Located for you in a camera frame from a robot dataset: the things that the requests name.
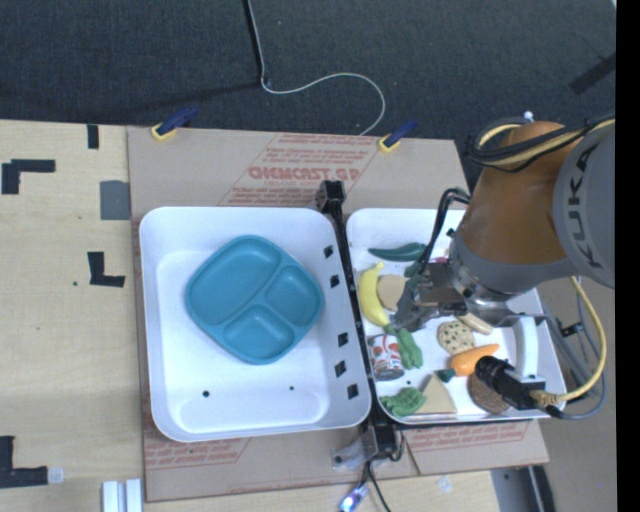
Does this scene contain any white plastic tray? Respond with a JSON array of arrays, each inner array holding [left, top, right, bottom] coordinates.
[[138, 205, 373, 444], [345, 207, 569, 426]]

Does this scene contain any tan sandwich wedge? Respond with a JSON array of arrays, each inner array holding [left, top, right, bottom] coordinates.
[[411, 373, 459, 417]]

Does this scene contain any blue divided plate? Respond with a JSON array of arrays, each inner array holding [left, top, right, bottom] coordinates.
[[184, 234, 327, 366]]

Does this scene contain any brown round biscuit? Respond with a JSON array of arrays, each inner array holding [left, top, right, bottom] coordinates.
[[467, 372, 512, 416]]

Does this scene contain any beige bread roll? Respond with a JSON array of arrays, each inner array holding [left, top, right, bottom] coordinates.
[[456, 311, 494, 336]]

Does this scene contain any green chili pepper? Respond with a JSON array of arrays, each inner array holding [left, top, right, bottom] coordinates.
[[367, 242, 429, 263]]

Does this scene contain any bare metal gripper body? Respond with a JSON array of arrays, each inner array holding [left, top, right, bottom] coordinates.
[[409, 261, 509, 318]]

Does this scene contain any chocolate chip cookie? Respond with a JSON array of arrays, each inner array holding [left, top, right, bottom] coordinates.
[[436, 319, 476, 356]]

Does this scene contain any thin black rod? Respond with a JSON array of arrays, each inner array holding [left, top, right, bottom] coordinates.
[[327, 198, 384, 441]]

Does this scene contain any orange carrot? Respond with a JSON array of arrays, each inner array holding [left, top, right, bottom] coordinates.
[[436, 342, 502, 384]]

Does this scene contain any green lettuce leaf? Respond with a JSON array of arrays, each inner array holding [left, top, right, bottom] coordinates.
[[379, 386, 428, 419]]

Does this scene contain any yellow banana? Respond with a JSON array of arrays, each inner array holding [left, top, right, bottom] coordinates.
[[357, 260, 392, 329]]

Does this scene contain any green asparagus bunch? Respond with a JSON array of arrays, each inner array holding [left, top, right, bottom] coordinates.
[[383, 322, 424, 372]]

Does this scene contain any black block with wires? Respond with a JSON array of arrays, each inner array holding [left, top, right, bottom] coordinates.
[[366, 422, 400, 457], [317, 180, 347, 215]]

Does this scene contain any tan bread slice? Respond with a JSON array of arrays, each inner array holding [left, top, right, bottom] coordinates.
[[375, 273, 412, 313]]

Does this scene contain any brown cardboard board, red print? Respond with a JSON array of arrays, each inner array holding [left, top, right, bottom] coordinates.
[[126, 124, 551, 504]]

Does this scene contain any black cylinder on white bracket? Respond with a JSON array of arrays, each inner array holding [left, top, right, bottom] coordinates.
[[474, 314, 549, 412]]

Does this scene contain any red and white can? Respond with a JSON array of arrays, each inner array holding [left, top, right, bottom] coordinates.
[[366, 333, 406, 383]]

